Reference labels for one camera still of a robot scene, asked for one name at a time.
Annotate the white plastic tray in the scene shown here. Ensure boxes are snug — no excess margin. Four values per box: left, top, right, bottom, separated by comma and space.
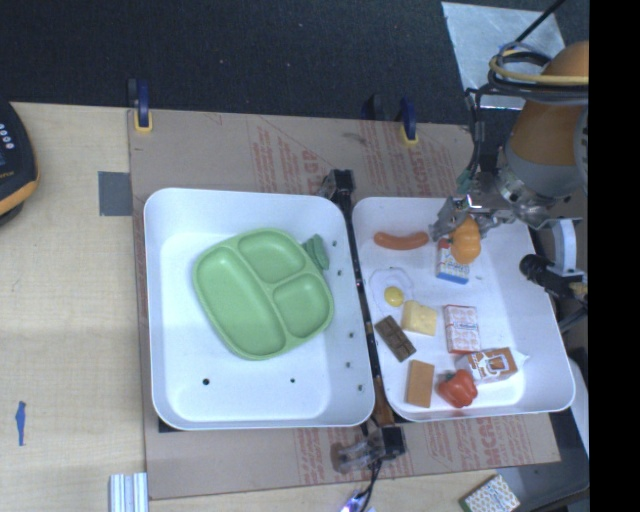
351, 195, 577, 423
143, 187, 377, 432

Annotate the red bell pepper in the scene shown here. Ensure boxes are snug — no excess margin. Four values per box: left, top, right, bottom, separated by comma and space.
436, 369, 479, 410

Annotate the green divided plate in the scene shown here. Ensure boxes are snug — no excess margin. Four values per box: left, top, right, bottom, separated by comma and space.
192, 227, 336, 362

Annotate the black block with thin wires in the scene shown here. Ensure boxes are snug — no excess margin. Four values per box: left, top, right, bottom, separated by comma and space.
317, 168, 357, 202
330, 424, 407, 473

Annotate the thin black and white rod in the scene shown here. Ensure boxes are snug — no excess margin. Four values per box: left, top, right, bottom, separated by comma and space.
343, 198, 397, 427

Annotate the white and yellow fried egg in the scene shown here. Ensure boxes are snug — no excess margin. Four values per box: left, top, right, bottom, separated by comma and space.
368, 266, 416, 309

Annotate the orange toy sausage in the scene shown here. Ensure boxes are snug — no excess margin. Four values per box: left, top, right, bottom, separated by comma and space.
372, 230, 431, 252

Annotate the brown cardboard board red print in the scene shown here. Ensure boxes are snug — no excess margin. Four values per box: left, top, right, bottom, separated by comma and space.
126, 108, 562, 501

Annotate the orange rectangular biscuit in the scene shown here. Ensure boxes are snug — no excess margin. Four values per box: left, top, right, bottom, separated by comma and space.
404, 359, 437, 410

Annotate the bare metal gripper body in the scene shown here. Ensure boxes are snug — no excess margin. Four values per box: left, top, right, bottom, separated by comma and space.
468, 169, 557, 231

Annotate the black cylinder on white bracket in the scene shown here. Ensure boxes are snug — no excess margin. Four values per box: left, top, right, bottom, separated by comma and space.
518, 217, 589, 302

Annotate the orange and white carton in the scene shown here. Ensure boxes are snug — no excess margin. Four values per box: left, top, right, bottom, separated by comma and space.
442, 304, 483, 356

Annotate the brown and white carton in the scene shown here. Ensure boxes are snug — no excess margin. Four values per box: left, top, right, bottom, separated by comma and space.
453, 346, 531, 386

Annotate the green and white patterned packet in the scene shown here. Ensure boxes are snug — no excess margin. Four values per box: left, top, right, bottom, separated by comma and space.
458, 473, 522, 512

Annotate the orange bell pepper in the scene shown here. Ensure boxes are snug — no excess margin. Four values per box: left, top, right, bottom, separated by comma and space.
448, 216, 483, 266

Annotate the brown chocolate bar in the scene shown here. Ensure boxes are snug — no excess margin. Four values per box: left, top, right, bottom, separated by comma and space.
373, 315, 418, 364

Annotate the blue and white carton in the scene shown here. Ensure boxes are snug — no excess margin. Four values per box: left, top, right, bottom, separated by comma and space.
434, 237, 472, 286

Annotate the yellow cheese wedge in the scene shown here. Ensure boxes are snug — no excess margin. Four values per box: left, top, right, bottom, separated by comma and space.
400, 299, 439, 338

